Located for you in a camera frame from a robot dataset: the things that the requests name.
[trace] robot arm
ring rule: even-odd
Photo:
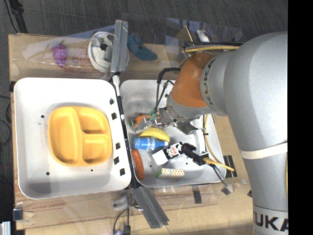
[[[216,56],[196,53],[167,103],[167,116],[185,133],[203,114],[229,117],[251,183],[255,235],[289,231],[287,48],[287,33],[277,32]]]

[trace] red sausage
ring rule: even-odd
[[[137,149],[132,150],[132,157],[135,162],[135,173],[138,179],[142,180],[145,178],[145,170],[143,168],[143,162],[140,153]]]

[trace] blue bottle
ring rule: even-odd
[[[167,141],[160,141],[155,138],[140,138],[135,137],[132,140],[132,148],[133,149],[141,149],[141,150],[154,150],[159,147],[168,146]]]

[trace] yellow banana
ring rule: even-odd
[[[139,134],[140,137],[152,137],[159,139],[161,141],[167,141],[168,143],[170,142],[170,137],[166,134],[165,131],[155,128],[155,127],[150,127],[147,130],[144,130]]]

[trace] yellow plate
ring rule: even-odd
[[[112,153],[107,117],[94,108],[55,109],[48,124],[51,154],[62,165],[90,166],[105,162]]]

